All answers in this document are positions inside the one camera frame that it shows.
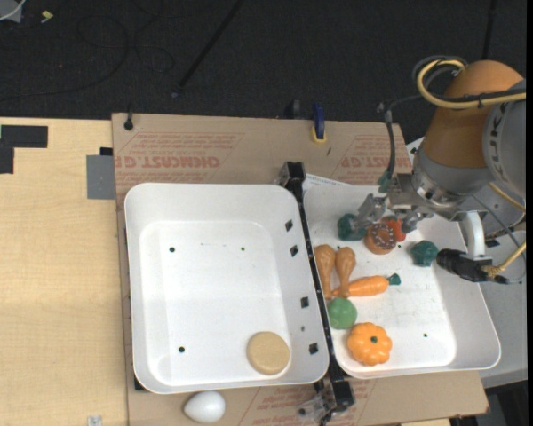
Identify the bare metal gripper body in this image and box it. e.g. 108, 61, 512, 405
386, 173, 461, 219

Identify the brown sprinkled doughnut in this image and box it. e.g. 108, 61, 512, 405
363, 222, 398, 256

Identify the green broccoli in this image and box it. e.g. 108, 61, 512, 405
337, 213, 367, 242
410, 240, 440, 268

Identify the white paper sheet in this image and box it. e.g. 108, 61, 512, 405
305, 173, 353, 191

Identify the brown chicken drumstick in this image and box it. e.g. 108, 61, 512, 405
335, 246, 357, 299
313, 243, 338, 301

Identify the orange carrot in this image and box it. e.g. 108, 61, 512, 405
331, 272, 402, 299

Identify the thin black rod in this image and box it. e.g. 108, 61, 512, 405
291, 179, 344, 386

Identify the white plastic tray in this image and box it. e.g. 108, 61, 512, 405
301, 179, 502, 380
123, 182, 330, 395

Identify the green bell pepper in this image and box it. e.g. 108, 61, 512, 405
326, 296, 359, 331

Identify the orange pumpkin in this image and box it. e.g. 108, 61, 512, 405
346, 321, 394, 367

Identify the brown cardboard board red print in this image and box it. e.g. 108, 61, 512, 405
110, 112, 490, 426

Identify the beige round biscuit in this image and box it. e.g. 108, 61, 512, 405
245, 330, 291, 376

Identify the white egg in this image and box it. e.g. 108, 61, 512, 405
182, 390, 227, 424

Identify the black cylinder on white bracket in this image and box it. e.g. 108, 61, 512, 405
435, 209, 494, 283

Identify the black block with thin wires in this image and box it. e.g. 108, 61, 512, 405
277, 161, 307, 190
322, 377, 356, 414

